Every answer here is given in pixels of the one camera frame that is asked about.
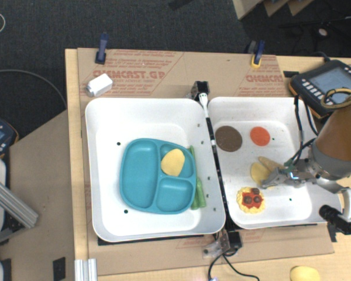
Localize black cylinder on white bracket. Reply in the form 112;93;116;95
319;187;351;235

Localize green bean pod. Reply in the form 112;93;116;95
188;145;207;211

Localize thin black and white rod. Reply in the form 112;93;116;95
198;93;232;231

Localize tan cone wafer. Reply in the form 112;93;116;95
257;156;283;173

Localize white plastic tray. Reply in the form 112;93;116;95
207;95;343;230
84;97;226;243

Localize orange round carrot slice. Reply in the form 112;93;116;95
249;126;271;147

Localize blue divided plate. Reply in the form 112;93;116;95
119;138;198;215

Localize small white bottle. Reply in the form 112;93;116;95
85;73;114;98

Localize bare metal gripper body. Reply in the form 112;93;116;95
284;159;346;194

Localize brown cardboard board red print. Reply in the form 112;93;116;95
77;47;336;276

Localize yellow rounded toy food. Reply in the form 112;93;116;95
289;265;321;281

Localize brown round biscuit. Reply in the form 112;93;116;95
214;125;243;153

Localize yellow oval potato chip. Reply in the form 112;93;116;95
250;162;272;186
160;148;185;177

